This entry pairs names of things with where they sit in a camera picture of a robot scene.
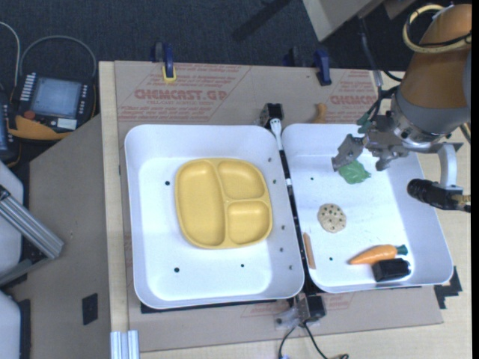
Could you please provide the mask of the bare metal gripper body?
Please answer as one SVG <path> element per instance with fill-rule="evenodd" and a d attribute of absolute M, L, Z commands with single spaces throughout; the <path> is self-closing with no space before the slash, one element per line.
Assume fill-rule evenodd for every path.
<path fill-rule="evenodd" d="M 410 151 L 425 148 L 423 141 L 415 141 L 415 128 L 402 115 L 387 111 L 378 115 L 364 136 L 364 147 L 379 159 L 406 157 Z"/>

